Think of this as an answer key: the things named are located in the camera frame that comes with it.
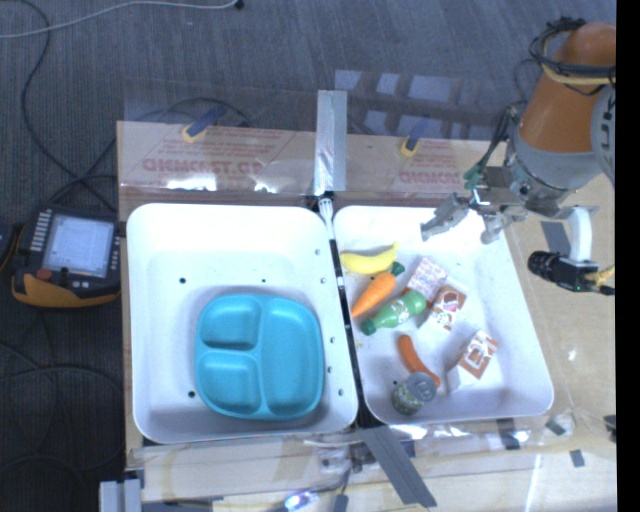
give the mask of toy carrot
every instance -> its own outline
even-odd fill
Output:
[[[396,277],[402,274],[402,272],[404,272],[404,266],[394,261],[388,271],[381,272],[374,277],[373,281],[369,283],[369,286],[353,305],[353,308],[351,308],[351,316],[355,318],[369,311],[388,297],[396,287]]]
[[[411,336],[407,334],[403,334],[402,336],[400,336],[400,338],[398,339],[398,350],[400,351],[400,355],[402,356],[402,361],[411,373],[426,373],[436,383],[436,387],[440,387],[440,379],[422,362],[422,359],[420,359],[420,356],[416,352],[416,348],[413,346],[413,340],[411,339]]]

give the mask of toy can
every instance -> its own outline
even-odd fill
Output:
[[[436,396],[435,381],[423,372],[412,373],[407,380],[398,384],[391,395],[393,407],[401,413],[410,416],[433,400]]]

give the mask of black cable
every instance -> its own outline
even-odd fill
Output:
[[[176,101],[175,103],[171,104],[170,106],[168,106],[168,107],[166,107],[166,108],[164,108],[162,110],[156,110],[156,111],[154,111],[152,113],[149,112],[149,113],[143,114],[143,116],[141,116],[141,118],[142,117],[147,117],[147,116],[152,115],[152,114],[159,114],[158,118],[156,119],[156,122],[159,122],[159,121],[162,120],[162,118],[165,115],[167,115],[167,114],[169,114],[171,112],[174,112],[175,111],[174,109],[176,107],[179,107],[179,106],[184,105],[186,103],[192,103],[192,102],[196,102],[196,101],[202,101],[202,102],[205,102],[205,103],[216,103],[218,105],[222,105],[222,106],[228,108],[229,110],[235,112],[236,114],[238,114],[244,120],[244,122],[246,123],[246,126],[251,126],[251,119],[242,110],[240,110],[239,108],[233,106],[231,103],[228,103],[228,102],[223,101],[223,100],[219,100],[217,98],[207,97],[207,96],[195,96],[195,97],[192,97],[192,98],[186,98],[184,100],[179,100],[179,101]]]
[[[95,178],[111,178],[117,179],[115,174],[89,174],[84,176],[79,176],[78,178],[65,183],[62,187],[60,187],[56,192],[49,196],[47,202],[49,203],[58,203],[60,200],[69,193],[69,189],[78,183],[84,182],[86,180],[95,179]]]
[[[42,325],[43,328],[45,330],[45,335],[48,341],[48,346],[49,346],[49,352],[51,353],[51,337],[49,335],[49,332],[46,328],[46,323],[44,322],[44,318],[42,317],[42,315],[40,316],[40,319],[42,321]],[[31,325],[27,330],[25,330],[25,333],[23,336],[26,336],[30,333],[31,329],[32,329],[33,325]],[[97,462],[94,462],[93,464],[85,464],[85,465],[78,465],[78,464],[74,464],[73,463],[73,433],[72,433],[72,422],[71,422],[71,416],[69,414],[69,411],[67,409],[66,404],[64,403],[63,400],[60,400],[60,397],[58,396],[58,392],[57,392],[57,381],[55,380],[55,378],[59,375],[59,374],[64,374],[64,373],[70,373],[70,374],[78,374],[78,375],[82,375],[82,376],[88,376],[91,378],[98,378],[99,380],[101,380],[102,382],[105,382],[109,388],[114,391],[114,393],[116,394],[116,396],[121,397],[123,394],[123,390],[121,388],[121,386],[119,386],[115,381],[113,381],[111,378],[109,378],[108,376],[94,370],[94,369],[90,369],[90,368],[85,368],[82,366],[73,366],[73,365],[53,365],[53,366],[40,366],[38,365],[35,361],[33,361],[31,358],[27,357],[26,355],[24,355],[21,351],[15,349],[14,347],[12,347],[11,345],[0,341],[0,348],[4,349],[5,351],[9,352],[9,354],[15,358],[20,359],[22,362],[26,363],[27,365],[31,366],[32,369],[30,370],[25,370],[25,371],[21,371],[21,372],[15,372],[15,373],[9,373],[9,374],[5,374],[2,378],[0,378],[0,384],[4,384],[5,385],[5,397],[8,400],[8,405],[9,405],[9,418],[11,419],[11,421],[13,422],[13,426],[14,428],[16,428],[16,430],[18,431],[18,433],[20,434],[23,444],[25,445],[25,448],[28,450],[29,454],[28,455],[24,455],[24,456],[20,456],[12,461],[6,462],[2,465],[0,465],[0,474],[10,474],[11,472],[15,471],[15,469],[17,469],[18,467],[22,466],[22,465],[26,465],[26,464],[46,464],[46,465],[51,465],[53,467],[56,467],[58,469],[61,469],[63,471],[65,471],[66,473],[70,474],[74,481],[79,483],[81,485],[81,497],[84,500],[83,502],[86,502],[86,499],[88,498],[88,488],[87,488],[87,483],[84,480],[83,477],[83,473],[89,472],[89,471],[93,471],[96,469],[99,469],[101,467],[106,466],[107,464],[112,463],[113,461],[120,459],[124,452],[125,452],[125,448],[126,448],[126,443],[124,441],[124,439],[122,440],[121,443],[118,444],[118,446],[116,447],[116,449],[113,450],[113,452],[110,452],[107,454],[107,456]],[[10,369],[11,367],[11,361],[9,361],[9,364],[7,364],[7,368]],[[44,441],[44,439],[37,443],[37,446],[33,446],[30,445],[29,443],[25,442],[26,439],[26,435],[24,434],[24,431],[22,430],[22,428],[20,427],[19,423],[17,422],[17,419],[15,417],[14,411],[12,410],[12,406],[11,406],[11,399],[10,399],[10,393],[11,393],[11,389],[9,388],[10,383],[14,382],[16,379],[20,379],[20,378],[24,378],[25,376],[31,376],[31,375],[43,375],[50,383],[54,384],[54,393],[53,393],[53,398],[54,398],[54,408],[56,404],[59,404],[60,407],[63,410],[63,426],[65,427],[66,431],[69,434],[69,455],[67,457],[67,460],[65,460],[65,458],[62,457],[55,457],[55,456],[50,456],[50,455],[46,455],[41,453],[41,449],[42,449],[42,443]],[[49,434],[49,431],[51,430],[51,426],[52,426],[52,418],[53,418],[53,414],[54,414],[55,410],[51,412],[51,414],[49,415],[49,425],[46,428],[46,435]],[[69,491],[69,500],[73,499],[73,495],[74,495],[74,488],[73,486],[68,488]]]
[[[36,5],[32,4],[28,0],[16,0],[16,1],[20,2],[22,4],[25,4],[28,7],[30,7],[31,9],[33,9],[40,16],[40,18],[42,18],[42,20],[44,21],[44,23],[45,23],[45,25],[47,27],[51,26],[51,23],[49,22],[49,18],[47,17],[47,15],[39,7],[37,7]],[[61,170],[63,170],[68,175],[72,176],[73,178],[78,178],[78,173],[76,173],[76,172],[72,171],[71,169],[69,169],[64,163],[62,163],[55,155],[53,155],[47,149],[47,147],[44,145],[42,140],[36,134],[35,128],[34,128],[33,124],[31,123],[31,118],[29,117],[29,112],[27,110],[27,94],[29,92],[29,87],[30,87],[31,82],[32,82],[33,78],[35,77],[38,69],[40,69],[40,66],[42,65],[42,63],[44,61],[44,57],[47,54],[47,51],[49,49],[50,41],[51,41],[51,34],[50,34],[50,32],[47,32],[46,33],[46,40],[45,40],[45,44],[44,44],[44,47],[42,49],[42,52],[40,53],[40,56],[38,57],[36,65],[33,67],[31,72],[29,73],[29,76],[27,77],[27,80],[26,80],[26,82],[25,82],[25,84],[24,84],[24,86],[22,88],[22,92],[20,93],[20,110],[22,112],[22,118],[23,118],[23,121],[25,123],[27,132],[29,133],[29,136],[31,137],[31,139],[34,142],[34,144],[38,147],[38,149],[49,160],[51,160],[54,164],[56,164]],[[104,154],[105,154],[105,152],[103,152],[103,154],[100,155],[99,159],[96,161],[96,163],[94,163],[92,168],[95,165],[97,165],[97,162],[101,160],[101,158],[103,157]],[[116,209],[111,205],[109,200],[106,199],[97,190],[94,190],[91,186],[87,185],[86,183],[84,184],[84,186],[92,194],[94,194],[107,208],[109,208],[111,211],[116,211]]]
[[[495,130],[493,131],[493,135],[491,137],[491,142],[489,143],[489,148],[486,153],[480,159],[482,167],[486,167],[489,158],[493,151],[498,147],[500,142],[504,141],[507,137],[507,133],[509,130],[509,126],[511,123],[515,122],[517,117],[517,113],[513,105],[507,105],[497,117],[497,123]]]
[[[150,112],[147,112],[145,114],[142,114],[140,117],[134,119],[134,121],[144,121],[146,118],[148,117],[152,117],[152,116],[157,116],[158,114],[160,114],[160,116],[155,119],[155,122],[158,123],[162,120],[162,117],[164,117],[166,114],[171,113],[171,114],[178,114],[180,116],[184,116],[189,118],[190,120],[196,120],[198,118],[198,116],[190,113],[190,112],[185,112],[184,110],[171,110],[170,112],[167,112],[166,108],[163,109],[158,109],[158,110],[152,110]]]
[[[547,29],[540,35],[535,37],[529,45],[529,54],[540,65],[545,65],[558,75],[565,77],[581,77],[581,78],[606,78],[610,84],[615,84],[616,66],[595,66],[587,64],[570,64],[567,62],[555,61],[545,55],[547,45],[550,40],[565,32],[573,32],[580,27],[586,25],[586,21],[561,17],[558,21],[547,23]],[[572,91],[584,96],[593,96],[599,93],[604,85],[594,87],[593,90],[583,92],[571,84],[563,84]]]

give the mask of blue plate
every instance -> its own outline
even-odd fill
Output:
[[[221,414],[275,421],[304,416],[322,396],[318,319],[277,295],[218,297],[198,318],[195,373],[200,397]]]

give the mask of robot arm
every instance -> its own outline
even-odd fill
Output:
[[[558,36],[567,37],[553,58],[546,57]],[[598,272],[589,261],[590,215],[596,208],[561,204],[600,173],[615,187],[616,27],[561,18],[549,24],[529,51],[543,74],[526,109],[522,115],[512,106],[505,109],[487,153],[464,175],[471,196],[452,194],[434,218],[421,225],[422,239],[450,229],[469,209],[484,221],[484,243],[495,241],[504,228],[529,213],[568,220],[574,240],[571,254],[536,251],[529,269],[572,291],[612,295],[602,280],[613,267]],[[504,164],[487,166],[504,140]]]

